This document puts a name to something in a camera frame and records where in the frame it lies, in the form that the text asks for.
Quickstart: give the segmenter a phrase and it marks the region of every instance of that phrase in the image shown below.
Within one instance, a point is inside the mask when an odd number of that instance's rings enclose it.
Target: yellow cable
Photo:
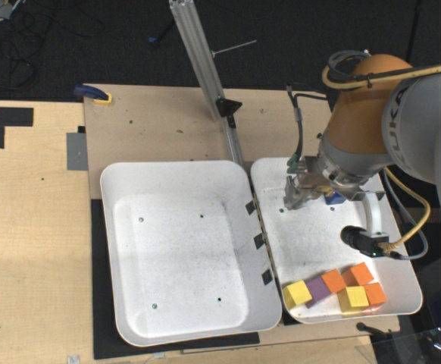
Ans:
[[[363,86],[367,86],[368,82],[367,80],[363,81],[349,81],[346,83],[337,83],[330,81],[328,78],[328,72],[330,71],[330,68],[326,66],[321,74],[321,79],[324,82],[325,85],[327,85],[330,88],[333,89],[354,89],[354,88],[361,88]],[[421,69],[418,71],[411,71],[409,73],[403,73],[403,74],[397,74],[394,76],[389,77],[380,77],[380,78],[373,78],[371,79],[371,83],[381,83],[381,82],[388,82],[388,81],[395,81],[395,80],[404,80],[408,78],[416,78],[416,77],[422,77],[422,76],[428,76],[431,74],[438,74],[441,73],[441,65],[435,66],[435,67],[428,67],[426,69]]]
[[[384,250],[385,253],[390,253],[391,250],[397,248],[407,240],[409,240],[415,233],[417,233],[424,224],[426,224],[427,219],[430,217],[431,206],[428,201],[426,201],[423,197],[421,197],[416,192],[409,189],[406,185],[403,184],[388,168],[384,168],[387,176],[401,189],[403,189],[409,196],[413,197],[417,201],[419,201],[424,206],[424,214],[423,217],[417,222],[417,224],[404,236],[402,236],[399,240],[394,243],[380,243],[379,246]]]

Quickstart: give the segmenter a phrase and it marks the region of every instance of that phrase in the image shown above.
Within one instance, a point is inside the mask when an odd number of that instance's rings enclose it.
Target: yellow block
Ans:
[[[297,281],[283,288],[283,297],[286,308],[291,310],[301,303],[312,299],[310,291],[306,287],[305,281]]]
[[[344,314],[358,313],[369,306],[367,294],[362,286],[345,287],[337,295]]]

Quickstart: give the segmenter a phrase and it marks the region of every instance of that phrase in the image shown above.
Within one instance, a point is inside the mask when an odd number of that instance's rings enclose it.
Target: toy block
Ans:
[[[291,310],[297,305],[308,302],[311,299],[311,294],[305,281],[297,281],[283,288],[283,298],[286,308]]]
[[[362,286],[345,287],[337,296],[344,315],[360,313],[369,306],[367,294]]]
[[[366,310],[374,311],[387,302],[386,294],[379,282],[366,284],[363,287],[369,301],[369,306]]]
[[[321,275],[321,278],[324,280],[331,293],[338,293],[347,286],[342,275],[336,268]]]
[[[308,308],[316,305],[318,302],[324,300],[331,294],[321,276],[318,276],[306,282],[306,287],[310,291],[312,297],[312,299],[306,303],[306,307]]]
[[[374,276],[372,276],[365,262],[354,265],[344,271],[342,277],[347,286],[364,286],[374,280]]]

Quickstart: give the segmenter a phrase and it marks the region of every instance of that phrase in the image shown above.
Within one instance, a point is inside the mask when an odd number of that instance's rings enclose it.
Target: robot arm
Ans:
[[[358,64],[344,74],[338,64],[350,59]],[[436,184],[441,202],[441,67],[414,69],[391,55],[341,52],[330,58],[323,79],[342,92],[318,155],[301,156],[295,175],[286,179],[285,207],[300,209],[310,199],[334,193],[361,201],[369,240],[359,239],[370,244],[363,245],[364,253],[386,255],[389,250],[376,244],[384,238],[374,236],[380,232],[377,200],[384,192],[361,186],[396,164],[412,177]],[[342,239],[349,239],[347,232]]]

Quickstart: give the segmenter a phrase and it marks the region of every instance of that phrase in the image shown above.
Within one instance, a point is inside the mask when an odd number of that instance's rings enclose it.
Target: purple block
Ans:
[[[306,283],[306,287],[308,288],[308,291],[310,291],[310,294],[313,297],[312,300],[309,300],[306,303],[306,307],[308,308],[316,305],[318,302],[324,300],[329,295],[331,295],[330,290],[328,289],[327,285],[325,284],[321,276],[315,279],[311,279],[310,281],[307,281],[305,283]]]

